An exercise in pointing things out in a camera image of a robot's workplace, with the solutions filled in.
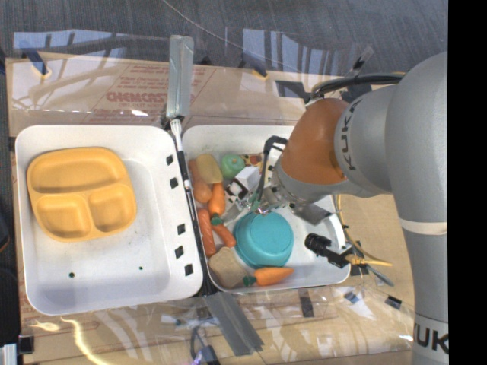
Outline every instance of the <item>gray carpet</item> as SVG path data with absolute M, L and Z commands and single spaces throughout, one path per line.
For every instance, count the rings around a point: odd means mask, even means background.
M 366 46 L 374 50 L 367 73 L 407 71 L 446 51 L 447 21 L 448 0 L 0 0 L 0 47 L 9 57 L 20 57 L 18 42 L 26 40 L 55 52 L 118 49 L 126 58 L 167 61 L 167 38 L 179 34 L 195 40 L 195 63 L 237 67 L 246 51 L 267 69 L 343 75 Z M 54 43 L 50 34 L 64 30 L 104 34 Z M 13 233 L 0 78 L 0 210 Z M 0 255 L 0 345 L 20 330 L 15 272 L 12 239 Z

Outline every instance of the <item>orange carrot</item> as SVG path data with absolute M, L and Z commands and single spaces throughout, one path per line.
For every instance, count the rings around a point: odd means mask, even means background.
M 212 226 L 212 229 L 220 237 L 226 247 L 234 247 L 237 244 L 234 235 L 223 223 Z
M 269 266 L 266 268 L 256 269 L 252 276 L 246 276 L 243 279 L 243 283 L 249 287 L 253 283 L 263 287 L 266 285 L 277 284 L 281 280 L 284 280 L 289 275 L 294 273 L 293 268 Z
M 225 212 L 225 190 L 222 182 L 213 184 L 212 197 L 208 202 L 208 210 L 212 217 L 215 215 L 220 217 Z
M 188 167 L 191 175 L 193 176 L 193 195 L 195 200 L 205 204 L 212 197 L 212 189 L 199 174 L 196 160 L 189 160 Z
M 205 208 L 198 208 L 198 222 L 199 229 L 203 239 L 203 248 L 205 255 L 211 257 L 216 253 L 215 240 L 213 239 L 212 223 L 210 222 L 210 214 Z

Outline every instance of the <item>teal bowl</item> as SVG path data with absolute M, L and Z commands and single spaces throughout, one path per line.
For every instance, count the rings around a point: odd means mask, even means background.
M 251 268 L 283 266 L 291 256 L 294 234 L 283 216 L 250 212 L 234 228 L 235 251 Z

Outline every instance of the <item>yellow divided plate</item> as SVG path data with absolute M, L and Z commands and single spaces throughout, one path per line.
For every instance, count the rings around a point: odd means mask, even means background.
M 106 148 L 41 154 L 27 169 L 27 188 L 40 227 L 62 242 L 118 233 L 137 213 L 125 164 Z

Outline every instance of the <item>yellow cable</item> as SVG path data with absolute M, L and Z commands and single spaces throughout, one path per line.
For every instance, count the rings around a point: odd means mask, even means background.
M 344 220 L 343 220 L 343 214 L 342 214 L 342 196 L 341 195 L 337 195 L 336 196 L 336 210 L 338 211 L 338 217 L 340 219 L 340 222 L 342 224 L 344 224 Z M 363 262 L 360 262 L 356 265 L 363 265 L 363 264 L 370 264 L 370 265 L 382 265 L 382 266 L 392 266 L 393 264 L 388 262 L 388 261 L 384 261 L 383 259 L 379 259 L 377 257 L 374 257 L 372 254 L 370 254 L 369 252 L 366 252 L 365 250 L 362 249 L 362 247 L 355 242 L 355 240 L 350 236 L 349 232 L 346 230 L 346 228 L 343 229 L 343 232 L 347 238 L 347 240 L 349 240 L 349 242 L 356 248 L 358 249 L 364 256 L 367 256 L 369 257 L 371 260 L 365 260 L 365 259 L 361 259 Z

